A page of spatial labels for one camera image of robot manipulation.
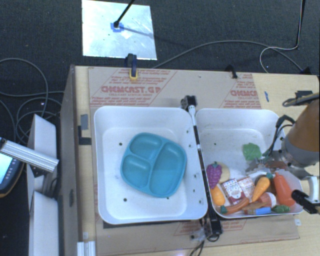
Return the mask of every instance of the red bottle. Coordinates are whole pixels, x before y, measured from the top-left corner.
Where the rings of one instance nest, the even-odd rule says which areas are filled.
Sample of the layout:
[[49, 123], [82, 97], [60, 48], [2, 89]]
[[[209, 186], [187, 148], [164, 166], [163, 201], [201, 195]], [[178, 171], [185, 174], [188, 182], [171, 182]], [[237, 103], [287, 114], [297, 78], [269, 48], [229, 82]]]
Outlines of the red bottle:
[[291, 197], [291, 188], [289, 187], [285, 177], [280, 175], [278, 172], [275, 173], [275, 177], [273, 178], [276, 198], [278, 199], [281, 205], [285, 206], [293, 206], [296, 202]]

